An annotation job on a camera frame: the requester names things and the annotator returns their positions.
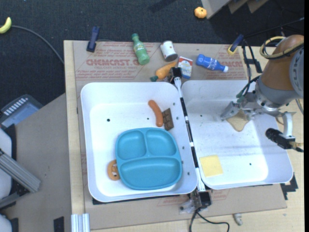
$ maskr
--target blue divided plate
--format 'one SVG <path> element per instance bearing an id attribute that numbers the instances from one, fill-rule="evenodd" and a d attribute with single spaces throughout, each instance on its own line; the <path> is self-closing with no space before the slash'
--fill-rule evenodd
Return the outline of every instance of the blue divided plate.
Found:
<path id="1" fill-rule="evenodd" d="M 160 128 L 127 130 L 116 141 L 121 180 L 132 189 L 169 187 L 182 176 L 182 161 L 173 136 Z"/>

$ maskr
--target yellow square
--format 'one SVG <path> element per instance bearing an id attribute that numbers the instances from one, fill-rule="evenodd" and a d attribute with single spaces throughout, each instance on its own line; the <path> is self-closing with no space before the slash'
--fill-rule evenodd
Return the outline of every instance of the yellow square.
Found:
<path id="1" fill-rule="evenodd" d="M 200 157 L 201 166 L 205 177 L 223 174 L 223 169 L 218 155 Z"/>

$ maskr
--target blue clamp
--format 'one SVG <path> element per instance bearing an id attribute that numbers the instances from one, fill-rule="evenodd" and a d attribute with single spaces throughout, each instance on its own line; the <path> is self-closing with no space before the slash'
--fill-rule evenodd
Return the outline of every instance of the blue clamp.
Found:
<path id="1" fill-rule="evenodd" d="M 100 32 L 100 27 L 93 27 L 92 28 L 92 34 L 91 34 L 91 39 L 88 43 L 87 46 L 87 51 L 88 52 L 95 52 L 96 49 L 96 41 L 98 40 L 98 33 Z"/>

